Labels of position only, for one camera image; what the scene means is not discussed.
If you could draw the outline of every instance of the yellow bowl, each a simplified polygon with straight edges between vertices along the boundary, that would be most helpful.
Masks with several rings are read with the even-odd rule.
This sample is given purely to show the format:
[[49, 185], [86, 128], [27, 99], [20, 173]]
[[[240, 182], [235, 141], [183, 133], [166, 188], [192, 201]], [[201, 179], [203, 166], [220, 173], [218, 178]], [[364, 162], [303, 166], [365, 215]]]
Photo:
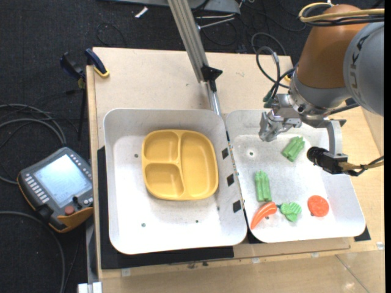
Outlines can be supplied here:
[[142, 172], [147, 190], [163, 200], [200, 200], [219, 185], [213, 144], [190, 130], [149, 133], [142, 144]]

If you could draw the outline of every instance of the black clamp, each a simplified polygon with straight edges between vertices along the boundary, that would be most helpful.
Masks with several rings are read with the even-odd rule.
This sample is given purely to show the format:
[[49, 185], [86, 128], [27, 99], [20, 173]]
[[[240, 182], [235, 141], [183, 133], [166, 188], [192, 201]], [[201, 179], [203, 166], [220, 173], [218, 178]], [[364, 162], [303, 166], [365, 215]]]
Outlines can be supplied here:
[[216, 79], [222, 74], [222, 70], [204, 65], [201, 68], [201, 73], [205, 81], [209, 82], [210, 90], [217, 91]]

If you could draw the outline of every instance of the black floor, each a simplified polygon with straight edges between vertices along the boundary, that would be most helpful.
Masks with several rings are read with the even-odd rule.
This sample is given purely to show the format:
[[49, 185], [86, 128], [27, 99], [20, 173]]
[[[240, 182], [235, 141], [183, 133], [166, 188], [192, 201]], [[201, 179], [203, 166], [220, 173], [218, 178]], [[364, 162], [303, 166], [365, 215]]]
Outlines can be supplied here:
[[[256, 46], [269, 46], [282, 55], [283, 49], [274, 40], [277, 39], [295, 64], [310, 31], [296, 15], [307, 4], [325, 1], [245, 2], [237, 19], [205, 29], [205, 50], [253, 53], [251, 37], [262, 32], [255, 39]], [[382, 0], [331, 1], [361, 9], [378, 2], [384, 7]], [[68, 51], [83, 67], [84, 50], [93, 46], [184, 50], [169, 9], [150, 6], [141, 18], [135, 18], [142, 8], [96, 0], [0, 0], [1, 177], [14, 181], [22, 168], [61, 146], [43, 125], [29, 124], [20, 130], [20, 123], [3, 126], [9, 120], [42, 116], [15, 112], [15, 104], [50, 112], [64, 130], [67, 145], [89, 159], [87, 114], [78, 140], [82, 95], [76, 80], [60, 67], [63, 53]], [[210, 21], [213, 20], [204, 19], [199, 24]], [[16, 185], [0, 181], [0, 191], [0, 212], [33, 214]], [[76, 292], [78, 283], [87, 282], [84, 226], [67, 234], [56, 233], [56, 237], [65, 256], [65, 292]], [[0, 215], [0, 292], [59, 292], [61, 277], [60, 252], [52, 235], [29, 218]]]

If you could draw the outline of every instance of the orange toy carrot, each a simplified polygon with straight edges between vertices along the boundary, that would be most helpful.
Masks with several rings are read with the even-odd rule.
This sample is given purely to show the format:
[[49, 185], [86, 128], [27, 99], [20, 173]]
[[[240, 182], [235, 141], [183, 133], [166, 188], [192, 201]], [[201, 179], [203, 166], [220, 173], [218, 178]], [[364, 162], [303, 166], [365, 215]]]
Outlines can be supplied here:
[[277, 206], [275, 202], [268, 202], [261, 206], [259, 210], [255, 213], [254, 217], [252, 218], [250, 228], [254, 229], [262, 219], [264, 219], [266, 216], [273, 215], [277, 212]]
[[308, 209], [312, 215], [323, 217], [329, 212], [329, 203], [319, 195], [312, 195], [308, 199]]

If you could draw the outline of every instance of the orange disc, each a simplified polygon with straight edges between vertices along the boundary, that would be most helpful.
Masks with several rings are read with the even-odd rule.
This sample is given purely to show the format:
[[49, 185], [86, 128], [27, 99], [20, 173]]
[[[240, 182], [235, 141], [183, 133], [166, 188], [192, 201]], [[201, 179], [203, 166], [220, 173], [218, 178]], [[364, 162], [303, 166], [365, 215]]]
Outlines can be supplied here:
[[308, 208], [312, 215], [323, 217], [329, 212], [329, 203], [319, 195], [312, 195], [308, 199]]

